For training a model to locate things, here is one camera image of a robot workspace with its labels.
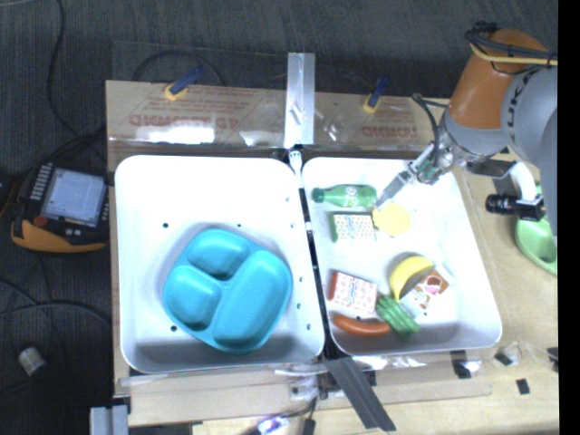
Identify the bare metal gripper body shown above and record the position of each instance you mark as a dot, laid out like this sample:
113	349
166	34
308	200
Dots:
429	165

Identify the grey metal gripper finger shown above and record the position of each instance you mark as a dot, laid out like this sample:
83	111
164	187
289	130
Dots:
393	189

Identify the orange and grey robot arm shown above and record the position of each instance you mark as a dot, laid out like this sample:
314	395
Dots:
485	89

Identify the yellow round biscuit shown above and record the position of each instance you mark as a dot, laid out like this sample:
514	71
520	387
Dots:
392	220

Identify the green plastic bottle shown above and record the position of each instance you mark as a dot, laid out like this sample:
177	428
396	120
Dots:
349	196

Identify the green and white carton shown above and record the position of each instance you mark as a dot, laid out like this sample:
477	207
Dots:
353	227

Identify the white plastic tray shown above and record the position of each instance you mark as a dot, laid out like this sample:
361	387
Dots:
453	243
149	197

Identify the yellow banana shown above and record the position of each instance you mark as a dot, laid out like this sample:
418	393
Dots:
405	272

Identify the brown and white carton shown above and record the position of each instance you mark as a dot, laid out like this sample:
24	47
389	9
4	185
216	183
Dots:
428	292

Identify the orange and white carton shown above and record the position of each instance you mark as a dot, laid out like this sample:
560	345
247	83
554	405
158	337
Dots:
353	292

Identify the green asparagus bundle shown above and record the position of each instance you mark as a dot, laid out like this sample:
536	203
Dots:
399	317

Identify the green divided plate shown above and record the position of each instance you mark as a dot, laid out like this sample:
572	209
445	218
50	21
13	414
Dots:
537	243

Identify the orange sausage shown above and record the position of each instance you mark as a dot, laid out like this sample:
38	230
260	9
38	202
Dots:
360	326

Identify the blue divided plate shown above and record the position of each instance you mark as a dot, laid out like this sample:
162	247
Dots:
235	292

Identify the brown cardboard board red print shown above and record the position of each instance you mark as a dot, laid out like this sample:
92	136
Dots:
217	116

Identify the small grey metal cylinder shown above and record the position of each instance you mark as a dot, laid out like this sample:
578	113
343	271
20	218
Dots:
31	360

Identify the black cylinder on white bracket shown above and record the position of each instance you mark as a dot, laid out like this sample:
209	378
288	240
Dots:
507	203

